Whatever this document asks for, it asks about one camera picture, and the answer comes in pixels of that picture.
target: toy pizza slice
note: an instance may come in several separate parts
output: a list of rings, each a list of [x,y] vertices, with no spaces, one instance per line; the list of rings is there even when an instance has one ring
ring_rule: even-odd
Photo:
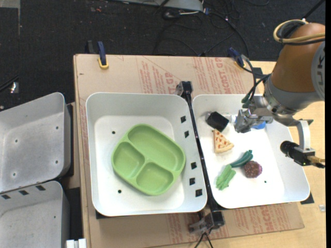
[[[214,129],[214,147],[215,153],[229,151],[233,148],[234,144],[231,143],[221,132]]]

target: cardboard sheet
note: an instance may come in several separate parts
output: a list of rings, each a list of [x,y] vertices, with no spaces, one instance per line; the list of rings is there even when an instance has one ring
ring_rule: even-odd
[[[143,248],[197,242],[200,236],[188,231],[188,225],[199,220],[195,213],[96,218],[91,198],[85,102],[95,92],[173,94],[180,81],[191,81],[195,96],[245,94],[252,86],[252,75],[230,58],[107,55],[110,65],[107,70],[99,67],[97,58],[98,55],[93,54],[74,57],[83,148],[81,158],[84,159],[81,175],[86,182],[88,212],[84,229],[88,245],[92,248]],[[297,203],[228,209],[223,215],[225,225],[213,230],[210,239],[304,227]]]

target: toy cucumber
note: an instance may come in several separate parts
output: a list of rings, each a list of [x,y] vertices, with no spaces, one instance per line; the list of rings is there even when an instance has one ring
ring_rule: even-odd
[[[250,160],[253,159],[253,154],[252,154],[252,150],[248,150],[244,153],[244,155],[238,159],[237,161],[231,163],[231,167],[235,168],[235,167],[240,167],[245,165],[246,163],[248,163]]]
[[[224,188],[229,186],[229,182],[231,181],[231,179],[234,177],[234,175],[236,174],[235,170],[232,170],[231,165],[228,164],[224,171],[222,172],[222,174],[220,174],[220,176],[217,178],[216,180],[216,187],[219,190],[223,190]]]

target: blue object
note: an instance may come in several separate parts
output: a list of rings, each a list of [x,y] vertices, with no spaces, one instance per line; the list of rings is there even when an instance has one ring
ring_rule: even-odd
[[[102,41],[98,41],[98,49],[99,49],[101,64],[102,65],[107,65],[106,51],[104,50]]]
[[[228,55],[233,58],[240,67],[244,67],[244,61],[243,61],[243,58],[242,58],[242,55],[236,51],[234,48],[230,47],[228,49]]]
[[[265,125],[266,125],[266,123],[264,121],[261,124],[252,126],[252,128],[257,129],[257,130],[262,130],[262,129],[264,129]]]

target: yellow cable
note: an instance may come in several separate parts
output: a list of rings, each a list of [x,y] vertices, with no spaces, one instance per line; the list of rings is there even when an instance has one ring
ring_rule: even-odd
[[[292,38],[292,39],[281,39],[277,36],[277,33],[278,33],[278,30],[284,26],[285,24],[288,24],[290,22],[301,22],[303,23],[304,25],[305,24],[309,24],[307,21],[305,20],[299,20],[299,19],[295,19],[295,20],[288,20],[288,21],[285,21],[281,24],[279,24],[275,30],[274,30],[274,39],[277,41],[277,42],[280,42],[280,43],[290,43],[290,42],[299,42],[299,41],[307,41],[309,39],[314,39],[314,38],[320,38],[320,37],[325,37],[325,32],[323,33],[317,33],[317,34],[314,34],[314,35],[308,35],[308,36],[302,36],[302,37],[298,37],[298,38]]]

